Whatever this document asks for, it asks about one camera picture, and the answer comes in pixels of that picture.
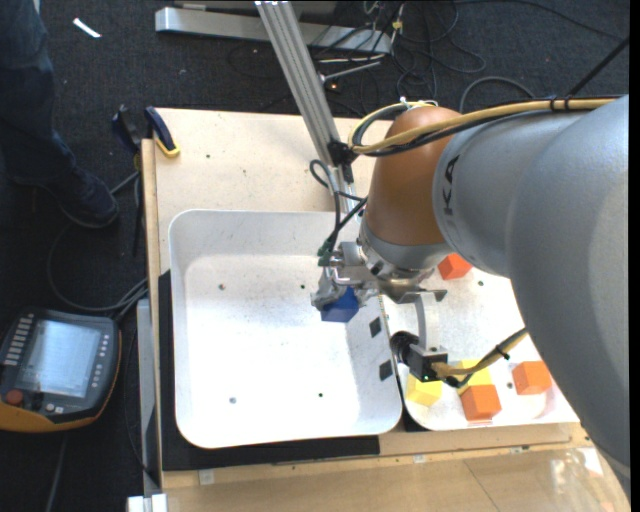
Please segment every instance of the black clamp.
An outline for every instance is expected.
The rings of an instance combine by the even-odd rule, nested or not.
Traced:
[[[358,154],[352,151],[344,142],[332,140],[327,144],[327,149],[333,160],[333,165],[342,169],[342,177],[346,183],[353,183],[353,171],[351,164],[358,158]]]
[[[399,362],[409,367],[409,372],[420,382],[441,380],[433,367],[434,363],[446,363],[448,352],[443,348],[425,352],[420,347],[420,338],[407,331],[398,331],[389,339],[391,350]]]
[[[174,158],[180,153],[180,147],[173,140],[169,128],[154,107],[144,109],[147,121],[146,137],[156,134],[156,144],[168,158]],[[129,109],[121,105],[118,112],[111,119],[111,128],[118,141],[134,155],[140,153],[142,136],[131,119]]]

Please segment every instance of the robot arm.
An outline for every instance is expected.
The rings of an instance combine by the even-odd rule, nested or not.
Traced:
[[[388,138],[460,114],[407,110]],[[629,97],[590,111],[523,112],[375,164],[359,237],[312,297],[346,287],[414,301],[457,252],[511,280],[526,329],[630,499]]]

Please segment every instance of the jeans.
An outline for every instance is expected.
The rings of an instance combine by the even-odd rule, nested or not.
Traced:
[[[33,0],[0,0],[0,171],[24,185],[68,176],[73,152],[53,129],[53,67]]]

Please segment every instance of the black cable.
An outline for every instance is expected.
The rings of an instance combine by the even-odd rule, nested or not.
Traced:
[[[335,222],[333,225],[333,233],[330,241],[331,241],[331,246],[330,246],[330,252],[333,251],[333,249],[336,246],[336,240],[338,238],[338,232],[340,231],[340,228],[338,226],[340,226],[340,195],[337,192],[333,193],[333,207],[335,209]]]
[[[599,96],[599,98],[617,98],[619,96]],[[544,98],[545,100],[548,100],[550,102],[550,105],[553,105],[553,101],[557,98]],[[405,107],[404,105],[390,105],[389,107],[382,109],[377,116],[373,116],[370,119],[368,119],[367,121],[365,121],[364,123],[362,123],[362,125],[360,125],[353,133],[352,136],[352,145],[353,146],[360,146],[362,145],[362,137],[366,131],[366,129],[371,126],[371,124],[373,122],[375,122],[378,119],[381,119],[384,115],[387,115],[389,113],[392,112],[397,112],[397,111],[404,111]],[[540,113],[547,113],[547,114],[554,114],[557,113],[553,110],[551,111],[544,111],[541,110],[539,111]],[[463,123],[461,125],[457,125],[457,126],[453,126],[451,128],[446,128],[446,129],[442,129],[439,130],[437,132],[433,132],[433,133],[426,133],[424,135],[420,135],[418,137],[416,137],[415,139],[407,142],[406,144],[398,144],[398,145],[394,145],[394,146],[390,146],[388,148],[384,148],[384,149],[380,149],[377,151],[371,151],[369,153],[363,153],[366,156],[372,156],[372,157],[381,157],[381,156],[389,156],[389,155],[395,155],[398,153],[402,153],[404,151],[410,151],[414,148],[417,148],[418,146],[423,146],[425,144],[429,144],[430,142],[434,142],[436,140],[442,139],[444,137],[448,137],[450,135],[455,135],[456,133],[459,133],[461,131],[464,130],[468,130],[469,128],[473,128],[475,126],[479,126],[481,124],[485,124],[491,121],[495,121],[498,119],[502,119],[505,117],[509,117],[512,116],[514,114],[505,114],[505,115],[500,115],[500,116],[492,116],[492,117],[487,117],[485,119],[479,119],[477,121],[472,121],[472,122],[467,122],[467,123]]]
[[[424,2],[416,2],[416,4],[422,4],[425,5]],[[423,7],[423,9],[420,11],[422,14],[422,20],[424,21],[425,24],[425,31],[427,34],[427,39],[414,39],[412,37],[407,36],[406,34],[400,34],[400,37],[405,40],[408,41],[410,43],[414,43],[414,44],[420,44],[420,45],[431,45],[431,43],[436,42],[436,41],[440,41],[441,39],[444,39],[446,36],[448,36],[451,31],[455,28],[455,26],[458,23],[458,19],[460,18],[460,13],[458,11],[458,8],[456,7],[456,5],[451,2],[451,5],[453,6],[454,9],[454,18],[453,18],[453,22],[451,22],[451,25],[449,25],[448,27],[446,27],[446,25],[444,24],[444,21],[442,20],[442,18],[440,17],[439,14],[436,14],[438,16],[438,21],[440,21],[440,23],[445,26],[445,30],[442,34],[440,34],[438,37],[428,37],[429,36],[429,22],[427,21],[427,17],[426,17],[426,9]],[[427,3],[426,6],[433,6],[433,3]]]
[[[456,377],[451,375],[451,376],[446,377],[445,379],[443,379],[443,382],[445,384],[448,384],[452,388],[460,389],[467,382],[469,382],[471,380],[471,377],[473,377],[474,375],[475,374],[473,374],[473,373],[469,373],[469,374],[465,375],[464,379],[462,379],[462,380],[458,380]]]
[[[58,463],[56,464],[56,470],[53,475],[53,482],[51,483],[51,490],[49,491],[49,499],[47,500],[47,506],[45,512],[51,512],[53,502],[56,499],[56,493],[58,492],[58,484],[60,483],[60,474],[62,473],[62,463],[67,451],[67,443],[69,441],[69,432],[65,432],[62,436],[62,443],[60,444],[60,452],[58,454]]]
[[[316,165],[319,165],[320,167],[323,168],[325,173],[329,173],[330,170],[329,168],[326,166],[326,164],[322,161],[322,160],[311,160],[311,162],[309,163],[309,172],[311,173],[311,176],[313,176],[315,178],[315,180],[320,183],[320,185],[322,185],[324,188],[329,188],[329,184],[324,181],[316,172],[316,170],[314,169],[314,167]],[[336,191],[338,195],[342,196],[342,197],[346,197],[347,199],[353,199],[354,201],[360,201],[362,198],[358,197],[358,196],[354,196],[351,194],[347,194],[346,192],[342,192],[341,190],[337,190]]]
[[[144,297],[147,292],[149,291],[149,289],[145,286],[144,288],[141,288],[140,290],[138,290],[138,292],[135,293],[135,295],[133,295],[128,301],[127,304],[122,308],[122,310],[114,317],[114,321],[117,324],[120,324],[120,322],[122,322],[122,320],[124,319],[124,317],[126,316],[126,314],[129,312],[129,310],[135,306],[138,301]]]
[[[393,64],[398,68],[398,70],[400,71],[400,77],[398,78],[398,80],[396,81],[396,94],[397,97],[400,98],[402,96],[407,96],[409,97],[410,95],[407,94],[403,94],[402,92],[402,85],[403,82],[405,82],[407,77],[413,77],[417,80],[419,80],[419,82],[417,83],[406,83],[406,85],[409,86],[424,86],[427,87],[429,89],[429,94],[431,98],[435,97],[435,91],[437,90],[437,83],[436,83],[436,79],[435,79],[435,74],[433,73],[433,62],[430,60],[429,64],[426,67],[426,71],[431,71],[432,72],[432,76],[433,76],[433,87],[431,86],[431,84],[429,84],[427,82],[426,77],[424,77],[423,75],[420,75],[418,73],[416,73],[414,70],[416,69],[418,63],[417,63],[417,59],[416,59],[416,55],[407,47],[401,45],[401,44],[396,44],[395,46],[395,52],[392,56],[392,62]],[[406,52],[407,55],[409,55],[412,59],[411,62],[411,66],[407,67],[405,66],[401,60],[400,60],[400,56],[398,50],[404,50]]]
[[[582,80],[580,80],[580,82],[578,82],[575,86],[573,86],[571,90],[568,92],[567,96],[574,96],[575,94],[577,94],[580,89],[582,89],[594,76],[600,73],[602,68],[604,68],[607,64],[609,64],[609,62],[611,62],[613,58],[616,55],[618,55],[624,49],[624,47],[627,46],[628,44],[629,44],[629,36],[627,36],[623,41],[621,41],[620,44],[616,46],[611,51],[611,53],[609,53],[609,55],[607,55],[604,59],[602,59],[602,62],[600,62],[600,64],[598,64],[595,68],[593,68],[587,74],[587,76],[585,76]]]
[[[326,35],[326,33],[327,33],[331,28],[333,28],[333,27],[335,27],[335,26],[336,26],[336,24],[338,23],[338,20],[340,19],[340,17],[342,16],[342,14],[346,11],[346,9],[347,9],[347,8],[349,8],[349,7],[353,7],[353,5],[354,5],[355,3],[357,3],[357,2],[337,2],[336,8],[335,8],[334,13],[333,13],[333,20],[331,21],[331,23],[330,23],[329,25],[327,25],[327,26],[322,30],[322,32],[320,32],[320,34],[318,34],[318,35],[313,39],[313,41],[311,41],[311,43],[309,43],[309,45],[308,45],[308,46],[313,47],[314,45],[316,45],[316,44],[317,44],[317,42],[318,42],[318,41],[320,41],[320,40],[321,40],[321,39]],[[342,10],[343,12],[338,13],[338,12],[337,12],[337,11],[338,11],[338,8],[339,8],[339,7],[341,7],[341,6],[345,6],[345,8]],[[368,15],[366,12],[365,12],[365,15],[367,16],[367,18],[369,18],[369,23],[365,23],[364,25],[361,25],[360,27],[355,27],[354,29],[352,29],[352,31],[353,31],[353,30],[363,29],[363,28],[364,28],[364,29],[366,29],[366,28],[368,28],[368,27],[370,27],[370,26],[373,26],[373,24],[374,24],[374,23],[377,23],[377,19],[378,19],[379,14],[378,14],[378,16],[376,16],[375,18],[372,18],[372,17],[371,17],[370,15]],[[346,37],[346,38],[348,39],[349,37],[352,37],[353,35],[355,35],[355,34],[353,34],[353,33],[349,32],[349,33],[347,33],[344,37]],[[319,53],[318,53],[317,55],[322,55],[322,54],[326,53],[327,51],[329,51],[329,50],[331,50],[331,49],[335,48],[335,46],[336,46],[336,45],[338,45],[338,44],[340,44],[340,42],[342,42],[342,40],[340,40],[340,39],[339,39],[339,40],[337,40],[337,41],[334,41],[331,45],[329,45],[329,46],[325,47],[324,49],[320,50],[320,51],[319,51]],[[317,55],[312,55],[312,56],[311,56],[312,60],[316,60],[316,56],[317,56]]]
[[[462,93],[462,97],[460,98],[460,106],[458,107],[458,112],[460,112],[461,114],[464,112],[464,102],[467,99],[467,96],[469,95],[471,90],[474,87],[476,87],[476,86],[478,86],[478,85],[480,85],[482,83],[485,83],[485,82],[504,82],[504,83],[513,85],[514,87],[517,87],[518,89],[523,91],[529,98],[535,97],[535,94],[533,94],[524,85],[516,82],[515,80],[511,80],[510,78],[504,78],[504,77],[501,77],[501,76],[485,76],[483,78],[478,78],[476,81],[472,82],[471,84],[469,84],[467,86],[467,88]]]
[[[131,182],[134,182],[139,177],[139,172],[136,171],[125,178],[122,182],[116,185],[113,189],[111,189],[112,194],[117,194],[120,192],[126,185]],[[46,274],[47,274],[47,282],[49,283],[49,287],[53,291],[54,295],[64,302],[67,306],[75,308],[79,311],[84,311],[86,313],[109,313],[116,314],[119,310],[124,310],[126,313],[134,303],[134,301],[140,296],[140,288],[146,285],[147,279],[144,278],[142,281],[138,282],[133,288],[131,288],[118,302],[112,304],[110,306],[84,306],[82,304],[77,304],[69,299],[67,299],[61,292],[58,290],[58,287],[55,284],[53,279],[53,255],[55,250],[60,243],[60,240],[63,236],[74,226],[72,222],[67,223],[60,230],[53,243],[51,244],[51,248],[49,249],[49,254],[47,255],[46,262]]]
[[[129,366],[131,364],[131,359],[133,357],[133,347],[135,346],[135,342],[138,339],[137,334],[138,334],[138,327],[136,326],[133,330],[133,335],[131,336],[131,344],[129,345],[129,352],[127,355],[127,361],[125,363],[125,368],[124,368],[122,398],[124,402],[124,423],[125,423],[125,428],[127,430],[127,436],[129,437],[129,444],[131,445],[131,450],[133,451],[133,454],[138,460],[138,463],[140,464],[140,467],[142,468],[142,470],[147,472],[148,471],[147,465],[144,463],[144,460],[142,460],[142,456],[140,455],[140,453],[138,453],[138,449],[135,443],[133,442],[133,436],[131,435],[131,427],[129,425],[129,418],[127,415],[127,375],[129,375]]]
[[[409,87],[422,86],[422,87],[426,87],[429,90],[429,98],[434,99],[438,94],[438,80],[436,78],[436,72],[435,72],[435,69],[433,68],[432,62],[429,62],[429,65],[425,68],[425,71],[431,73],[431,84],[428,82],[426,76],[416,75],[413,72],[407,73],[404,76],[401,76],[400,79],[398,80],[398,83],[396,84],[396,89],[398,90],[398,93],[399,93],[398,96],[399,97],[405,96],[406,99],[411,100],[414,95],[411,95],[408,92],[406,94],[402,94],[400,87],[404,85],[404,87],[408,91]],[[410,80],[408,80],[408,78],[415,78],[417,81],[411,82]],[[424,95],[420,95],[420,98],[416,98],[416,99],[424,99]]]
[[[545,11],[553,13],[556,16],[560,16],[561,18],[564,18],[565,20],[567,20],[567,21],[569,21],[569,22],[571,22],[571,23],[573,23],[575,25],[578,25],[579,27],[582,27],[582,28],[585,28],[585,29],[590,30],[592,32],[595,32],[596,34],[601,34],[603,36],[611,37],[613,39],[620,39],[620,36],[618,36],[618,35],[610,34],[608,32],[604,32],[603,30],[600,30],[600,29],[597,29],[597,28],[594,28],[594,27],[590,27],[589,25],[585,25],[584,23],[581,23],[581,22],[579,22],[579,21],[577,21],[577,20],[575,20],[573,18],[570,18],[566,14],[562,14],[561,12],[556,11],[554,9],[551,9],[550,7],[547,7],[545,5],[537,4],[536,2],[530,2],[528,0],[453,0],[453,2],[455,4],[458,4],[458,5],[479,4],[479,3],[494,3],[494,2],[501,3],[501,4],[504,4],[506,2],[511,2],[511,3],[517,3],[517,4],[532,5],[533,7],[537,7],[539,9],[543,9]]]
[[[349,222],[353,216],[358,213],[365,204],[367,204],[367,199],[369,199],[369,196],[367,197],[363,197],[357,205],[355,205],[351,211],[345,215],[344,219],[342,219],[340,221],[340,223],[338,223],[338,225],[336,226],[336,228],[333,230],[333,232],[329,235],[329,237],[327,238],[327,240],[331,240],[333,241],[333,246],[331,247],[331,251],[333,251],[334,247],[335,247],[335,242],[338,239],[338,234],[340,233],[340,231],[342,230],[342,228],[344,228],[347,225],[347,222]]]
[[[260,55],[264,55],[266,54],[269,48],[269,46],[267,45],[262,45],[260,46],[261,48],[263,48],[265,50],[265,53],[260,54]],[[234,48],[232,48],[229,53],[227,53],[227,56],[225,58],[227,64],[229,65],[229,67],[231,69],[233,69],[236,73],[238,73],[239,75],[245,76],[247,78],[259,78],[261,80],[275,80],[278,78],[284,78],[284,72],[282,72],[281,68],[279,66],[273,66],[271,62],[267,63],[268,65],[264,65],[265,63],[261,63],[263,64],[261,66],[261,69],[277,69],[278,71],[280,71],[277,74],[271,74],[271,75],[266,75],[266,74],[260,74],[260,73],[250,73],[248,71],[245,71],[243,69],[240,69],[238,66],[236,66],[232,60],[232,57],[238,53],[240,50],[250,50],[251,54],[257,54],[257,50],[256,50],[256,43],[255,42],[247,42],[247,41],[243,41],[242,43],[240,43],[239,45],[235,46]],[[242,59],[243,62],[247,62],[247,57],[244,57],[244,59]]]
[[[357,108],[353,108],[352,106],[346,103],[342,103],[341,101],[335,100],[333,98],[330,98],[329,96],[327,96],[327,102],[333,103],[334,105],[338,105],[357,117],[364,117],[366,115],[364,112],[360,112]]]
[[[355,48],[352,48],[351,50],[349,50],[349,53],[347,53],[345,55],[345,59],[348,59],[351,62],[351,55],[353,55],[354,53],[356,53],[360,48],[362,48],[365,44],[367,44],[369,41],[371,41],[371,39],[373,39],[373,34],[375,34],[375,30],[373,28],[373,25],[371,26],[371,30],[369,30],[369,35],[367,36],[366,39],[362,40],[361,42],[358,43],[358,45]]]
[[[371,57],[373,56],[373,53],[376,51],[376,48],[378,47],[378,44],[380,44],[380,40],[382,39],[382,36],[385,34],[387,29],[391,26],[391,24],[393,23],[393,20],[395,19],[396,15],[400,11],[400,8],[404,4],[406,4],[406,2],[400,2],[396,6],[396,8],[393,10],[393,12],[391,13],[391,16],[389,16],[389,19],[385,23],[384,27],[380,30],[380,35],[378,36],[378,39],[376,40],[375,44],[373,45],[373,48],[371,49],[371,54],[367,57],[367,60],[371,60]]]
[[[455,41],[453,41],[453,39],[451,39],[450,36],[448,36],[449,42],[458,50],[460,50],[463,53],[466,53],[467,55],[471,55],[472,57],[477,58],[478,60],[480,60],[481,64],[480,67],[475,68],[475,69],[462,69],[462,68],[457,68],[455,66],[451,66],[450,64],[447,64],[446,62],[444,62],[443,60],[438,59],[435,55],[433,55],[433,53],[424,51],[424,50],[414,50],[417,53],[421,54],[421,55],[425,55],[427,57],[429,57],[430,59],[432,59],[433,61],[437,62],[438,64],[440,64],[442,67],[450,70],[450,71],[454,71],[456,73],[461,73],[464,75],[470,75],[473,73],[479,73],[480,71],[483,71],[486,67],[487,67],[487,61],[485,61],[480,55],[478,55],[477,53],[473,53],[471,50],[467,50],[465,48],[462,48],[462,46],[458,45]]]
[[[325,53],[335,49],[336,46],[338,46],[340,43],[344,43],[345,41],[348,41],[349,39],[351,39],[353,36],[355,36],[356,34],[358,34],[359,32],[362,32],[363,30],[368,30],[369,29],[369,24],[366,25],[361,25],[359,27],[355,27],[351,30],[349,30],[349,32],[347,32],[345,35],[343,35],[342,37],[336,39],[334,42],[332,42],[330,45],[325,46],[322,50],[320,50],[319,52],[317,52],[312,59],[313,60],[321,60],[318,57],[320,57],[321,55],[324,55]]]
[[[373,2],[371,9],[367,11],[367,2],[366,1],[362,2],[362,10],[364,11],[365,15],[369,17],[371,21],[373,21],[378,16],[378,15],[372,16],[373,11],[377,10],[379,14],[380,8],[381,8],[380,2]]]

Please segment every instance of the black carpet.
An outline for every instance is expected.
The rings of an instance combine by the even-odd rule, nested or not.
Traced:
[[[384,27],[400,2],[380,4]],[[55,125],[80,165],[111,187],[135,171],[131,155],[111,133],[120,105],[140,123],[148,105],[297,113],[268,43],[158,34],[154,14],[170,5],[42,0],[56,70]],[[334,23],[362,25],[362,5],[338,2]],[[465,112],[529,93],[564,96],[628,36],[629,10],[629,0],[407,2],[396,58],[341,79],[327,92],[329,104],[335,116],[355,118],[399,96],[435,99],[456,110],[464,98]],[[75,17],[103,37],[90,38],[72,24]],[[318,63],[325,75],[350,66]],[[480,78],[487,80],[468,90]],[[628,92],[627,46],[576,95]],[[118,198],[116,225],[99,232],[73,228],[50,254],[65,218],[46,193],[0,177],[0,330],[23,305],[74,311],[59,295],[82,306],[110,305],[145,277],[133,185]],[[48,260],[59,294],[47,280]],[[121,323],[125,371],[105,413],[69,433],[53,510],[124,511],[127,497],[143,492],[135,323],[134,309]],[[0,512],[45,510],[62,439],[0,432]]]

